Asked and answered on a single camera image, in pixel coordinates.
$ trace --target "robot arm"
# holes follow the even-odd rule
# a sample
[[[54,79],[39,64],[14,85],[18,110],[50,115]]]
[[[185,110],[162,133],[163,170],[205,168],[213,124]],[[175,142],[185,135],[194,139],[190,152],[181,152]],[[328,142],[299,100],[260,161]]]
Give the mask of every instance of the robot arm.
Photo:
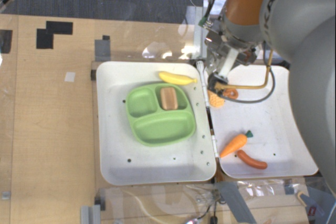
[[[291,63],[289,95],[303,140],[336,193],[336,0],[227,0],[219,20],[207,24],[209,89],[227,86],[227,74],[256,59],[266,43]]]

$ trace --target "wooden table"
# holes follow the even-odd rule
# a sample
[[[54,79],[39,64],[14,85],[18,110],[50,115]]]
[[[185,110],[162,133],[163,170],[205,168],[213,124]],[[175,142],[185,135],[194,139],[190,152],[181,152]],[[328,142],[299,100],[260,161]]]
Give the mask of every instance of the wooden table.
[[[73,22],[73,34],[54,35],[54,49],[36,49],[36,29],[46,28],[47,20]],[[0,29],[13,31],[12,50],[0,67],[0,105],[6,104],[0,106],[0,191],[12,194],[0,200],[0,223],[80,223],[80,207],[93,205],[97,187],[90,79],[95,39],[111,37],[112,59],[140,59],[153,43],[176,59],[192,46],[194,27],[0,15]],[[74,82],[65,82],[67,72],[76,74]],[[278,207],[252,213],[276,214],[275,223],[308,223],[299,204],[281,210],[286,213]],[[217,215],[219,222],[236,223],[225,206]],[[134,216],[125,223],[157,223],[139,221]]]

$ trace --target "yellow cable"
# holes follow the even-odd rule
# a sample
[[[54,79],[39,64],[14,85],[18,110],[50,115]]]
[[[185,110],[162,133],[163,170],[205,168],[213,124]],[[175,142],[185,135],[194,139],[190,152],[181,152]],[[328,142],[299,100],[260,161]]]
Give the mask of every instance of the yellow cable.
[[[272,63],[272,57],[273,57],[273,50],[269,52],[269,58],[266,66],[266,75],[265,75],[265,82],[262,85],[259,86],[246,86],[246,85],[228,85],[228,84],[221,84],[219,82],[216,82],[215,89],[217,91],[225,90],[225,89],[245,89],[245,90],[258,90],[266,87],[268,83],[268,77],[269,72],[271,70],[271,63]]]

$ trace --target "tray hinge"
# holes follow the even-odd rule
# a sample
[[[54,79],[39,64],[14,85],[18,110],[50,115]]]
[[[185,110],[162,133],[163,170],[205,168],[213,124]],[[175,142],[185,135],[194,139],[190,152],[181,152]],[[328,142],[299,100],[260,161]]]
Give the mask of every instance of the tray hinge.
[[[81,224],[100,224],[100,205],[91,207],[82,206],[80,209],[80,223]]]
[[[214,134],[211,136],[211,140],[212,140],[212,146],[214,148],[215,158],[219,158],[219,153],[217,150],[217,140]]]
[[[205,106],[208,108],[209,107],[209,97],[208,97],[208,90],[207,90],[205,79],[204,79],[204,64],[203,64],[203,61],[197,61],[196,67],[197,67],[198,73],[199,73],[200,78],[201,78],[201,85],[202,85],[202,91],[203,91]]]

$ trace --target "sausage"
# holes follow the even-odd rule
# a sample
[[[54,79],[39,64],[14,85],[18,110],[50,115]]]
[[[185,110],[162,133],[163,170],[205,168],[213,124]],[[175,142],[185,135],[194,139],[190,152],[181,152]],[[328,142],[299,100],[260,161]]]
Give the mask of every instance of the sausage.
[[[257,169],[266,169],[267,163],[257,161],[256,159],[252,159],[250,156],[246,154],[243,150],[238,150],[237,156],[247,165],[252,166]]]

